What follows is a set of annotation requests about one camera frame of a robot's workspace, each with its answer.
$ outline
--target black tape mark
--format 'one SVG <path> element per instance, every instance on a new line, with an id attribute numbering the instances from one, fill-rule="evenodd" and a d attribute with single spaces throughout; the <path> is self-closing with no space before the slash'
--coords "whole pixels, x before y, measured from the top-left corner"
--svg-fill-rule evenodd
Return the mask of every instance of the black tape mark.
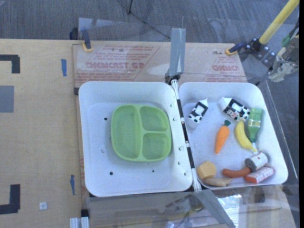
<path id="1" fill-rule="evenodd" d="M 0 61 L 11 61 L 11 73 L 20 73 L 20 57 L 18 55 L 0 54 Z"/>
<path id="2" fill-rule="evenodd" d="M 74 94 L 78 95 L 79 88 L 74 87 Z"/>
<path id="3" fill-rule="evenodd" d="M 20 184 L 10 186 L 9 204 L 0 205 L 0 215 L 18 213 L 20 209 Z"/>
<path id="4" fill-rule="evenodd" d="M 89 211 L 87 209 L 82 209 L 81 210 L 81 217 L 89 217 L 90 218 Z"/>

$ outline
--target toy sausage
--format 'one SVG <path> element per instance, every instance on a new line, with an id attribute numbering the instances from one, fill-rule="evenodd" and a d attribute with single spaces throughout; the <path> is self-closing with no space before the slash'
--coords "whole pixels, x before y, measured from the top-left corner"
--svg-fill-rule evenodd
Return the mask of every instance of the toy sausage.
<path id="1" fill-rule="evenodd" d="M 222 174 L 226 177 L 230 177 L 230 178 L 236 178 L 236 177 L 244 177 L 246 175 L 248 175 L 251 172 L 249 167 L 244 167 L 243 169 L 234 171 L 234 170 L 230 170 L 230 169 L 223 169 L 222 170 Z"/>

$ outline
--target cow print carton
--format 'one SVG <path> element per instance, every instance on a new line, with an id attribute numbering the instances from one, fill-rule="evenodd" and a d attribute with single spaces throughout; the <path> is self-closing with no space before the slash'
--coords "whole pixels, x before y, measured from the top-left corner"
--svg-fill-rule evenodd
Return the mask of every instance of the cow print carton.
<path id="1" fill-rule="evenodd" d="M 244 122 L 249 117 L 250 110 L 235 99 L 222 97 L 218 103 L 223 112 L 238 122 Z"/>
<path id="2" fill-rule="evenodd" d="M 196 128 L 207 110 L 207 99 L 198 101 L 189 116 L 186 118 L 186 125 L 193 129 Z"/>

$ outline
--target toy food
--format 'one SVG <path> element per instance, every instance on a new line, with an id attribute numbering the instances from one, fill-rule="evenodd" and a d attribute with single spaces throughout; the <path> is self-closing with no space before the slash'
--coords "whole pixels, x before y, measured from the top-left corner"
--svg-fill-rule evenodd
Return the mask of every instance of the toy food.
<path id="1" fill-rule="evenodd" d="M 201 179 L 213 177 L 217 172 L 215 165 L 210 161 L 205 161 L 196 168 L 196 172 Z"/>
<path id="2" fill-rule="evenodd" d="M 263 109 L 251 107 L 250 115 L 248 118 L 247 129 L 248 129 L 248 139 L 255 143 L 257 141 L 257 132 L 261 128 L 261 120 L 262 120 Z"/>
<path id="3" fill-rule="evenodd" d="M 234 171 L 230 169 L 223 169 L 222 174 L 226 177 L 236 178 L 236 177 L 244 177 L 251 172 L 249 167 L 244 167 L 243 169 Z"/>
<path id="4" fill-rule="evenodd" d="M 186 125 L 190 128 L 196 128 L 208 110 L 207 99 L 198 101 L 186 118 Z"/>
<path id="5" fill-rule="evenodd" d="M 246 121 L 248 119 L 250 110 L 235 99 L 222 97 L 218 103 L 222 111 L 234 120 Z"/>
<path id="6" fill-rule="evenodd" d="M 218 130 L 218 134 L 217 134 L 217 138 L 216 138 L 216 142 L 215 142 L 215 153 L 216 154 L 218 154 L 220 152 L 220 150 L 222 149 L 222 147 L 230 133 L 230 130 L 228 128 L 228 126 L 230 124 L 231 124 L 230 121 L 225 120 L 224 125 L 222 125 Z"/>
<path id="7" fill-rule="evenodd" d="M 251 171 L 257 171 L 269 161 L 269 157 L 263 153 L 258 152 L 257 154 L 245 159 L 245 166 L 249 167 Z"/>
<path id="8" fill-rule="evenodd" d="M 210 178 L 205 178 L 204 183 L 210 186 L 225 187 L 232 180 L 233 178 L 227 178 L 227 177 L 222 177 L 222 178 L 210 177 Z"/>
<path id="9" fill-rule="evenodd" d="M 163 160 L 172 143 L 168 116 L 155 106 L 122 104 L 112 113 L 111 142 L 114 152 L 124 160 Z"/>
<path id="10" fill-rule="evenodd" d="M 275 171 L 273 168 L 264 166 L 256 172 L 252 172 L 249 175 L 245 176 L 245 180 L 252 183 L 259 183 L 272 176 L 274 173 Z"/>
<path id="11" fill-rule="evenodd" d="M 255 149 L 252 146 L 252 143 L 250 142 L 250 140 L 247 138 L 247 136 L 245 134 L 245 125 L 244 125 L 243 121 L 240 121 L 237 123 L 235 132 L 236 132 L 237 140 L 243 148 L 252 150 L 254 152 L 257 151 L 257 149 Z"/>

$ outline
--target yellow pole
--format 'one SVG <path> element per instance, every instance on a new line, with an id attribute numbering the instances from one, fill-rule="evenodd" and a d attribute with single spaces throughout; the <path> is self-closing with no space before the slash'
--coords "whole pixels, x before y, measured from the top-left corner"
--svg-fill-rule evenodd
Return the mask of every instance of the yellow pole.
<path id="1" fill-rule="evenodd" d="M 259 42 L 261 44 L 266 44 L 270 38 L 274 35 L 277 29 L 283 24 L 283 22 L 288 18 L 292 11 L 298 6 L 300 0 L 289 0 L 281 12 L 277 15 L 275 20 L 271 23 L 268 29 L 260 37 Z"/>

